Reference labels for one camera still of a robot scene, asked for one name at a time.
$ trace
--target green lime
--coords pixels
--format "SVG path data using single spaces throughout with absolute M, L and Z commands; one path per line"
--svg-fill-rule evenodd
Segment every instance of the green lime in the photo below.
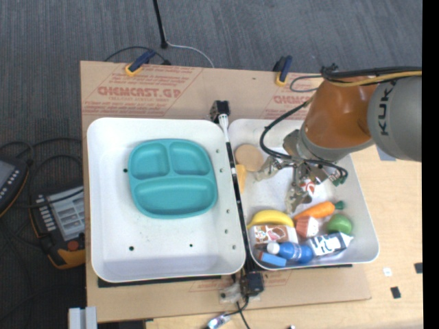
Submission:
M 349 235 L 352 231 L 352 223 L 348 217 L 336 213 L 329 219 L 327 230 L 329 233 L 342 232 Z

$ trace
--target beige round object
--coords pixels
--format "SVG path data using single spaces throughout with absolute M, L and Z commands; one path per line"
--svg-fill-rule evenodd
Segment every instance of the beige round object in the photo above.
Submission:
M 259 149 L 251 144 L 244 144 L 235 150 L 238 164 L 243 165 L 247 171 L 256 172 L 263 164 L 263 156 Z

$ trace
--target white plastic tray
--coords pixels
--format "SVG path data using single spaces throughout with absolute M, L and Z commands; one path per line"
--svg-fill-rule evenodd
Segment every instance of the white plastic tray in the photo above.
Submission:
M 182 219 L 142 214 L 130 194 L 130 152 L 138 144 L 179 138 L 203 146 L 217 180 L 208 212 Z M 244 241 L 224 134 L 202 120 L 102 118 L 87 131 L 91 199 L 91 262 L 108 282 L 213 276 L 239 271 Z
M 229 127 L 230 143 L 233 150 L 243 144 L 252 144 L 259 146 L 259 139 L 264 127 L 272 121 L 261 119 L 238 119 L 233 121 Z M 265 145 L 285 153 L 282 148 L 283 138 L 295 129 L 299 129 L 302 121 L 284 120 L 275 125 L 265 137 Z M 379 244 L 375 233 L 372 220 L 369 215 L 368 207 L 359 185 L 358 177 L 353 166 L 350 156 L 347 156 L 338 162 L 339 166 L 348 171 L 347 181 L 334 187 L 327 180 L 325 183 L 316 187 L 316 195 L 313 201 L 308 205 L 314 205 L 325 200 L 340 201 L 345 204 L 343 213 L 353 222 L 352 235 L 354 239 L 348 249 L 332 256 L 323 256 L 314 258 L 310 263 L 305 265 L 291 265 L 291 268 L 303 268 L 314 266 L 343 265 L 353 263 L 367 263 L 373 261 L 379 253 Z M 292 182 L 292 169 L 285 168 L 280 170 L 275 176 L 267 180 L 256 181 L 254 173 L 249 172 L 246 179 L 244 193 L 241 195 L 242 206 L 246 223 L 249 223 L 252 216 L 265 209 L 275 209 L 285 211 L 285 194 Z M 305 205 L 300 205 L 296 212 L 305 209 Z M 271 268 L 255 261 L 265 269 Z

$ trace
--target carrot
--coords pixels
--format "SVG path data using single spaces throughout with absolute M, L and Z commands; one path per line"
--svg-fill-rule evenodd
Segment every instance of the carrot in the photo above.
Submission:
M 304 217 L 304 216 L 311 216 L 314 218 L 323 218 L 327 217 L 329 215 L 332 215 L 335 211 L 335 205 L 330 201 L 320 202 L 319 204 L 316 204 L 298 215 L 295 215 L 293 217 L 294 220 L 297 220 L 298 218 Z

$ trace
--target yellow banana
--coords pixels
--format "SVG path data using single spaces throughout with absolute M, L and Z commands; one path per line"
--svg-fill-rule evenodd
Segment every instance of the yellow banana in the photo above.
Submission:
M 293 220 L 286 213 L 278 210 L 262 210 L 253 216 L 252 221 L 247 225 L 247 229 L 264 224 L 294 227 Z

